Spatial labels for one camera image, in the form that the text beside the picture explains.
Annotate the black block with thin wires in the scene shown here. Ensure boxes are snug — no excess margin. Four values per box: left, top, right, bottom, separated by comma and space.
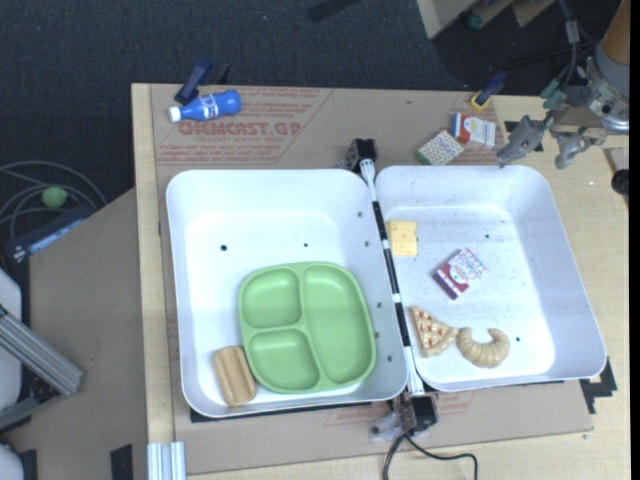
371, 393, 440, 440
336, 137, 379, 172

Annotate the tan bread bun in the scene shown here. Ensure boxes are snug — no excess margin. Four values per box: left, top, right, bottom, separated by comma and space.
211, 345, 258, 408

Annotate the blue bottle with white cap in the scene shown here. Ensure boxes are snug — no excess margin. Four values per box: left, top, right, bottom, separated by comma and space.
167, 89, 243, 124

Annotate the lattice pie slice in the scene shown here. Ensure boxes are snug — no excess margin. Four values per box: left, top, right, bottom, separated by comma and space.
408, 304, 459, 359

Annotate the green and white patterned carton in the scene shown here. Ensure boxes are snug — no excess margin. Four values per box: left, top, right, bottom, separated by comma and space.
414, 129, 466, 166

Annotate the white plastic tray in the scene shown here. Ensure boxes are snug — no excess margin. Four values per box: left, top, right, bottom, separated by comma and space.
164, 167, 410, 419
373, 163, 608, 393

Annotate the red blue and white carton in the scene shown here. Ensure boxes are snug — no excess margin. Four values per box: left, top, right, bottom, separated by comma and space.
450, 112, 497, 150

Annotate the green ball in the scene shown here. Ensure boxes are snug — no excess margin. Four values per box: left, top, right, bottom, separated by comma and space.
40, 185, 69, 209

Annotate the green divided plate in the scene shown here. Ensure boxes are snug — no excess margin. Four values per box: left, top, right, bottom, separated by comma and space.
237, 260, 378, 395

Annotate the yellow cheese wedge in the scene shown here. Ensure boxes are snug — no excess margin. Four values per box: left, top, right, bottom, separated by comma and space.
384, 219, 419, 258

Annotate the thin black and white rod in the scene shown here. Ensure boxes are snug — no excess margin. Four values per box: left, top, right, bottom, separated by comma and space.
359, 158, 426, 396

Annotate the tan croissant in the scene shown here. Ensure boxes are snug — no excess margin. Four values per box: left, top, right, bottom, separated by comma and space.
455, 326, 512, 369

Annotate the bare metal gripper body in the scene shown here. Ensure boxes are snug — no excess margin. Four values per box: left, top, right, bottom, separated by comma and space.
547, 78, 630, 142

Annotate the brown cardboard board red print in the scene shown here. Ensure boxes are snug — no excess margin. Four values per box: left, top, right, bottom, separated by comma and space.
149, 83, 596, 475

